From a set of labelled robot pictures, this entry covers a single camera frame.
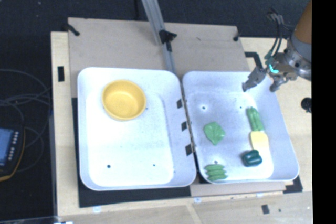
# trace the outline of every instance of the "black bracket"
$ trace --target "black bracket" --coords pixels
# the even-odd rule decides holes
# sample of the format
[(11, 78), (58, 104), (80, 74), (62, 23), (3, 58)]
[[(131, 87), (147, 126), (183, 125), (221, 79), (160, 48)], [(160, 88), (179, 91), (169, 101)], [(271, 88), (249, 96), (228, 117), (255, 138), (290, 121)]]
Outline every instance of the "black bracket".
[(171, 32), (168, 32), (168, 31), (162, 29), (162, 30), (160, 30), (159, 35), (160, 35), (161, 43), (162, 44), (166, 43), (167, 50), (171, 52), (172, 51), (171, 41), (175, 37), (177, 37), (177, 34), (174, 34), (174, 33), (171, 33)]

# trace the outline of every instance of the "electronic device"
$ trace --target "electronic device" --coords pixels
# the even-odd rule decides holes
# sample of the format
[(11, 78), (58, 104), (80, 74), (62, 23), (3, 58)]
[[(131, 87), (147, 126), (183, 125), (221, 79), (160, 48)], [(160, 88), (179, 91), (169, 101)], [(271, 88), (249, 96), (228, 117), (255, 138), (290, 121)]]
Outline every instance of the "electronic device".
[(20, 125), (0, 126), (0, 182), (10, 179), (20, 164), (25, 132)]

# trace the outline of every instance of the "teal light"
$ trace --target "teal light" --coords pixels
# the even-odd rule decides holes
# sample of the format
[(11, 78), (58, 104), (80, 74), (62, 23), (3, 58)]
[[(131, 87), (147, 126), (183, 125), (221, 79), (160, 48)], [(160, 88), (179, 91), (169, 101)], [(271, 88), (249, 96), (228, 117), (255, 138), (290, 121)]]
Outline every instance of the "teal light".
[(271, 64), (269, 64), (268, 66), (269, 66), (269, 70), (271, 70), (272, 73), (279, 73), (279, 70), (273, 69)]

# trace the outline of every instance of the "white tray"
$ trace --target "white tray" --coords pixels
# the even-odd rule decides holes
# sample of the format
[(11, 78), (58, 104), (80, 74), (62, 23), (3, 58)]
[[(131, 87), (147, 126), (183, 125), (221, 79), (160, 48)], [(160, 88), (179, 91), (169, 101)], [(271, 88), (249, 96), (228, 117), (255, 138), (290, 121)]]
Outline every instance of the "white tray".
[[(145, 111), (121, 122), (101, 103), (103, 87), (118, 79), (144, 91)], [(85, 68), (78, 76), (79, 165), (93, 190), (183, 187), (196, 177), (181, 85), (165, 70)]]
[[(248, 75), (249, 72), (212, 71), (184, 75), (184, 95), (199, 171), (207, 180), (206, 165), (224, 165), (227, 178), (211, 182), (214, 184), (293, 180), (299, 165), (276, 94), (269, 90), (271, 81), (266, 77), (258, 86), (243, 92), (242, 83)], [(269, 139), (269, 150), (262, 152), (262, 163), (254, 167), (244, 166), (241, 159), (244, 152), (252, 150), (246, 114), (250, 106), (258, 110)], [(203, 131), (211, 122), (218, 123), (226, 132), (217, 145)]]

